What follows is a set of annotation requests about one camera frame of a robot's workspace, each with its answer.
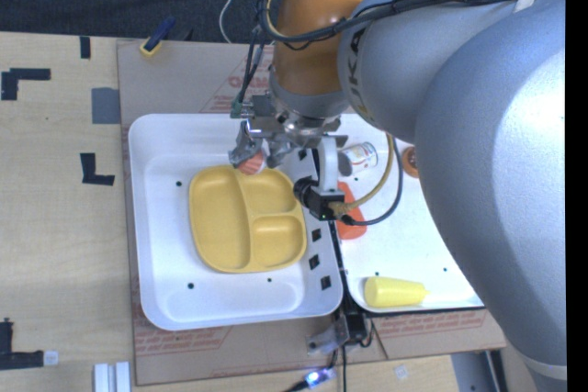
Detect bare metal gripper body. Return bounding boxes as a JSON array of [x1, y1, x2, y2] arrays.
[[243, 92, 349, 150]]

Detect yellow squeeze bottle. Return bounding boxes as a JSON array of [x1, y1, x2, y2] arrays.
[[364, 275, 432, 308]]

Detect white small can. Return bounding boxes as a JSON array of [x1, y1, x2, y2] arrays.
[[341, 141, 379, 172]]

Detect orange and white toy food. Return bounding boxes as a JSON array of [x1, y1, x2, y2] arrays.
[[238, 151, 267, 177]]

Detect orange carrot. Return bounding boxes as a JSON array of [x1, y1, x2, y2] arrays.
[[335, 181, 368, 241]]

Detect brown cardboard board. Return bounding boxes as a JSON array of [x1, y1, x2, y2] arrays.
[[116, 39, 507, 386]]

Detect white plastic tray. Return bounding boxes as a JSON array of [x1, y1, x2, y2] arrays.
[[337, 113, 486, 315], [127, 113, 345, 331]]

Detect black cylinder on white bracket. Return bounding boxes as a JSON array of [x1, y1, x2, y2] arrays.
[[292, 136, 347, 221]]

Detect orange doughnut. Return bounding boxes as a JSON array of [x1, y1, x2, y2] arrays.
[[401, 146, 420, 178]]

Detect black block with wires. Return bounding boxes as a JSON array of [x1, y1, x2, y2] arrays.
[[344, 309, 369, 342]]

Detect yellow divided plate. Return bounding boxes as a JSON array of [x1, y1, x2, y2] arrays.
[[188, 164, 309, 274]]

